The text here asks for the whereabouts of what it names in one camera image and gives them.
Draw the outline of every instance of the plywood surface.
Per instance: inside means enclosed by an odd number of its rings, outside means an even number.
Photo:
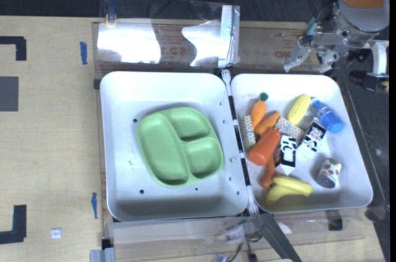
[[[15,60],[14,46],[0,45],[0,76],[19,77],[18,112],[0,112],[0,231],[11,229],[13,205],[27,205],[27,237],[22,243],[0,245],[3,262],[88,261],[90,250],[100,247],[103,216],[93,89],[95,21],[0,17],[0,36],[27,40],[26,61]],[[277,25],[246,23],[246,27]],[[302,29],[301,24],[282,27]],[[87,44],[86,65],[80,57],[81,41]],[[98,198],[98,219],[92,193]],[[51,238],[51,229],[58,227],[62,237]],[[295,248],[303,261],[383,261],[372,223],[363,224],[362,231],[361,239]],[[280,261],[271,248],[257,251],[257,256],[259,261]],[[247,261],[246,252],[235,261]]]

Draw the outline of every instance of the printed cup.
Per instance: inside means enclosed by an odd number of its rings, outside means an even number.
[[[341,171],[341,163],[335,159],[325,159],[317,174],[316,183],[326,188],[334,188]]]

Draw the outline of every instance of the white tray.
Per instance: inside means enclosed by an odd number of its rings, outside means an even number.
[[[269,95],[268,112],[287,116],[293,100],[307,94],[320,98],[345,124],[341,133],[327,133],[320,154],[298,159],[291,176],[310,183],[308,198],[287,196],[266,206],[265,190],[258,180],[263,168],[247,159],[256,203],[272,213],[365,207],[372,187],[338,85],[325,76],[241,74],[231,89],[239,120],[248,115],[261,92]],[[235,216],[248,204],[226,87],[217,76],[180,72],[112,72],[100,84],[106,159],[107,203],[119,221]],[[189,106],[207,115],[224,154],[224,166],[214,176],[196,184],[167,188],[147,170],[137,144],[136,129],[143,117],[164,109]],[[308,126],[313,111],[301,123]],[[325,157],[343,165],[335,188],[327,189],[314,178]]]
[[[111,72],[100,84],[107,203],[119,221],[235,216],[248,196],[223,81],[211,74]],[[193,107],[210,120],[222,144],[223,168],[179,188],[158,184],[137,143],[139,120],[157,111]]]
[[[372,187],[364,166],[361,152],[345,107],[341,91],[335,81],[326,76],[292,74],[240,74],[233,78],[231,91],[234,97],[236,114],[239,120],[249,115],[260,93],[269,96],[266,101],[268,110],[279,111],[287,117],[296,97],[306,94],[317,97],[328,105],[344,122],[344,128],[338,134],[326,132],[321,151],[312,159],[296,159],[296,169],[291,177],[310,183],[312,194],[308,197],[285,196],[273,206],[265,203],[266,190],[259,185],[263,168],[247,160],[247,168],[257,204],[271,213],[318,211],[365,207],[372,200]],[[310,107],[304,119],[298,124],[306,129],[314,117]],[[324,188],[314,179],[322,161],[333,157],[342,164],[340,176],[335,188]]]

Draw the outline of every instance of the green plate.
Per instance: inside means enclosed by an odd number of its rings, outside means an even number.
[[[216,132],[195,108],[173,108],[146,116],[137,128],[137,138],[147,168],[166,187],[204,180],[223,165]]]

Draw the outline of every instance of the cable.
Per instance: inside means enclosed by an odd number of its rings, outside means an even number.
[[[238,247],[236,248],[236,251],[234,252],[233,256],[231,258],[228,258],[226,260],[226,262],[232,262],[235,260],[235,258],[237,257],[237,255],[240,253],[240,251],[242,250],[243,247],[243,242],[241,242]]]
[[[325,20],[326,18],[328,18],[329,15],[331,15],[331,11],[326,10],[325,8],[331,6],[336,1],[337,0],[327,0],[325,3],[323,3],[323,5],[321,5],[321,7],[319,8],[319,12],[316,15],[315,22],[318,23],[321,20]]]
[[[250,247],[249,242],[257,242],[259,241],[262,237],[260,236],[258,240],[252,241],[249,238],[251,238],[251,235],[246,235],[246,243],[247,243],[247,249],[249,250],[249,253],[247,254],[247,258],[249,259],[249,262],[258,262],[257,256],[252,253],[252,249]]]
[[[252,234],[246,235],[247,242],[256,243],[262,239],[262,235],[260,232],[254,232]]]

